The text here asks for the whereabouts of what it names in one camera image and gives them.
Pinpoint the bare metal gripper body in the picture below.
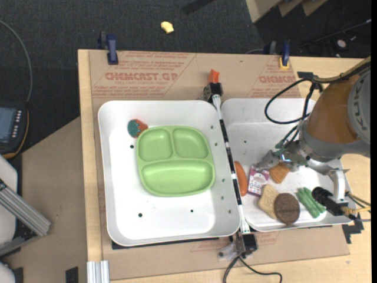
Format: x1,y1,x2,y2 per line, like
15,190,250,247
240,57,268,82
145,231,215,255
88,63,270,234
279,141,310,170

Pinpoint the orange toy waffle biscuit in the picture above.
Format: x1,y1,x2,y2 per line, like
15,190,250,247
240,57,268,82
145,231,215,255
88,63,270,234
269,162,291,185

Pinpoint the pink and white packet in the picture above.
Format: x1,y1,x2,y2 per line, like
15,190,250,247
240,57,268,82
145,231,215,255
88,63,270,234
247,165,270,198

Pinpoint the orange toy carrot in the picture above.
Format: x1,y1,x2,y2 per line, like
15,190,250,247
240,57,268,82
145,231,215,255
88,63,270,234
234,160,249,198

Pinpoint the green toy asparagus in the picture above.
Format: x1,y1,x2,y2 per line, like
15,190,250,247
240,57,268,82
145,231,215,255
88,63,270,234
296,187,326,219

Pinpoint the beige toy bread slice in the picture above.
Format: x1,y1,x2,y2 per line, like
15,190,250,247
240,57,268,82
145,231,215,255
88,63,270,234
257,184,280,220

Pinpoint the thin black and white rod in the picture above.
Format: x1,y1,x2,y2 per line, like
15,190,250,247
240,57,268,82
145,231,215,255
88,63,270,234
212,94,251,234

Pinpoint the brown round toy biscuit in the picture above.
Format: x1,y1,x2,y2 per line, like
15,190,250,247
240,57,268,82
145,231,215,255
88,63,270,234
273,193,301,225

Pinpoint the white plastic tray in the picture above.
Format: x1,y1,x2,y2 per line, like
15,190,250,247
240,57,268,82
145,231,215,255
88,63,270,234
220,98,355,233
97,100,242,247

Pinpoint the green divided plate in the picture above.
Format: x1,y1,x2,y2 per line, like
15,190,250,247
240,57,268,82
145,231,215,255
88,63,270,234
135,125,216,198

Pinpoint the brown cardboard board red print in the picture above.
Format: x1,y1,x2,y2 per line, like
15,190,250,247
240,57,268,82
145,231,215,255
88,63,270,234
88,50,351,281

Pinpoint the red and green toy strawberry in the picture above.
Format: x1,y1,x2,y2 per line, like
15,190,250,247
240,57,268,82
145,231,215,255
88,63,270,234
127,119,148,139

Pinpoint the black cylinder on white bracket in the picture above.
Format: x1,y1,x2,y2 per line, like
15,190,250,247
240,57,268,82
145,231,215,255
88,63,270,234
311,168,351,217

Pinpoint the black block with thin wires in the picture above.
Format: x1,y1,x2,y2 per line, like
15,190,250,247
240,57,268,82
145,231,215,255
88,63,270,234
203,82,224,103
234,233,259,258

